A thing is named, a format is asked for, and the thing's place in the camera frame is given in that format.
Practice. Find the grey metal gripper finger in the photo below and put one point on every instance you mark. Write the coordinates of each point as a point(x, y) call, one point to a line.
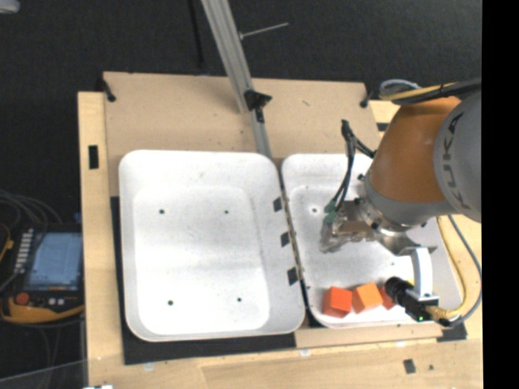
point(340, 242)
point(327, 235)

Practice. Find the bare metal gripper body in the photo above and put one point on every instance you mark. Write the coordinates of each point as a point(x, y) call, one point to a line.
point(357, 225)

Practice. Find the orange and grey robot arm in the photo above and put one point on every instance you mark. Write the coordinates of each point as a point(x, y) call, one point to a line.
point(409, 156)

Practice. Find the white plastic tray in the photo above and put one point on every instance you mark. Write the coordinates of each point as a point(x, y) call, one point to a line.
point(357, 266)
point(202, 249)

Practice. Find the red-orange cube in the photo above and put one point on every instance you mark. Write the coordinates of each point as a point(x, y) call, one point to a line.
point(387, 300)
point(336, 301)

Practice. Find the orange cube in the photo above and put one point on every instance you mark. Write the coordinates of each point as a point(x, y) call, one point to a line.
point(367, 297)

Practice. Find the pale brown flat board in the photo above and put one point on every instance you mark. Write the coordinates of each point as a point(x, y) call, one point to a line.
point(182, 116)

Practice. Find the black cylinder on white bracket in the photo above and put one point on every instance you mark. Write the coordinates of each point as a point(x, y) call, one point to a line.
point(421, 270)

